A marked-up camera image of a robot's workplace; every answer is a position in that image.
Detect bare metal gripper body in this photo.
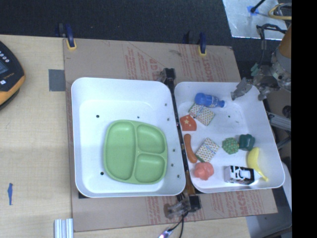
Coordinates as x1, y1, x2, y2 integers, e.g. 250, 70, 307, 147
252, 64, 292, 93

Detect white plastic tray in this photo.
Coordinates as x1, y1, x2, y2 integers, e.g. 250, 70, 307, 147
173, 81, 286, 194
70, 76, 187, 199

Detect blue bottle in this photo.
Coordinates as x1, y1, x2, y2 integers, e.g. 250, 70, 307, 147
194, 92, 227, 109

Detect white patterned carton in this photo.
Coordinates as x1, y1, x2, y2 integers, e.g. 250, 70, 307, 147
188, 103, 216, 127
195, 137, 221, 163

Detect dark green pepper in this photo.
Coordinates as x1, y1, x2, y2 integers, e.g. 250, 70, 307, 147
238, 133, 256, 152

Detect green grapes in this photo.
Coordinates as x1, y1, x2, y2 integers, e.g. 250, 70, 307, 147
221, 137, 240, 155

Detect red packet with yellow stars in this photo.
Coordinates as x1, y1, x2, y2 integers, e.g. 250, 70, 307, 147
179, 114, 198, 132

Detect yellow banana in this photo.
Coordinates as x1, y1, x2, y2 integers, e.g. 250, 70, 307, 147
246, 146, 269, 182

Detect thin black rod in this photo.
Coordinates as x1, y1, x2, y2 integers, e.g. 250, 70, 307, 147
167, 78, 197, 198

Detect orange sausage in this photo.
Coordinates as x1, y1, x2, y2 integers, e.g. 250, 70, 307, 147
183, 133, 198, 164

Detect black and white carton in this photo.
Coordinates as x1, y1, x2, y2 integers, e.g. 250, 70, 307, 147
223, 165, 256, 186

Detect pink toy food lump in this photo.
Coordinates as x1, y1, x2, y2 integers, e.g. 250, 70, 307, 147
193, 161, 215, 181

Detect green divided plate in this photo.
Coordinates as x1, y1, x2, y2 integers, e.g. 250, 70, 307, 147
103, 119, 168, 185

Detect brown cardboard board red print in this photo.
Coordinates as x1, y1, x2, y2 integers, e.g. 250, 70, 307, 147
62, 38, 279, 233

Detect black block with thin wires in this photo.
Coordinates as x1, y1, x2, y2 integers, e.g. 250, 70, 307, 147
158, 67, 177, 84
164, 193, 202, 220

